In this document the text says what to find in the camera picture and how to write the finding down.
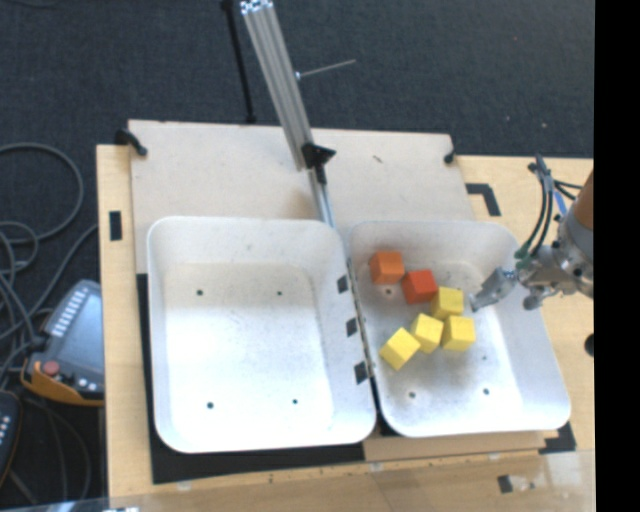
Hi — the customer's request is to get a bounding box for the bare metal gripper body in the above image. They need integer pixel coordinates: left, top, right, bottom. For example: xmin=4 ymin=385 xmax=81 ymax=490
xmin=516 ymin=240 xmax=595 ymax=299

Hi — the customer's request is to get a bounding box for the yellow cube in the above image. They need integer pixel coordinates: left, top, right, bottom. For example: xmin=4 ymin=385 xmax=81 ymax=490
xmin=409 ymin=312 xmax=446 ymax=356
xmin=440 ymin=314 xmax=477 ymax=353
xmin=430 ymin=285 xmax=466 ymax=322
xmin=378 ymin=326 xmax=422 ymax=373

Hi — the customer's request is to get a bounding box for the red cube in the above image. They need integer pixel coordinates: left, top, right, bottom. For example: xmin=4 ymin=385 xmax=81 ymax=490
xmin=400 ymin=268 xmax=440 ymax=306

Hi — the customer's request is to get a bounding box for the orange cube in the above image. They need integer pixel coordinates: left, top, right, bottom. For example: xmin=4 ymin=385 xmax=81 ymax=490
xmin=368 ymin=249 xmax=407 ymax=287

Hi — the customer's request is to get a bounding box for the white plastic tray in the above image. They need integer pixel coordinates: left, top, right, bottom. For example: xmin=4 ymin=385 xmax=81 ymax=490
xmin=145 ymin=215 xmax=378 ymax=455
xmin=345 ymin=219 xmax=573 ymax=439

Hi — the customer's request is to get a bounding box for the thin black and white rod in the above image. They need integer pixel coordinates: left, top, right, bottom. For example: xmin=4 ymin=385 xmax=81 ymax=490
xmin=308 ymin=167 xmax=377 ymax=387

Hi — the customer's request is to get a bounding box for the pale wood board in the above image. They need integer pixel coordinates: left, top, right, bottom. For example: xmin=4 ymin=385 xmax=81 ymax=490
xmin=126 ymin=118 xmax=552 ymax=462

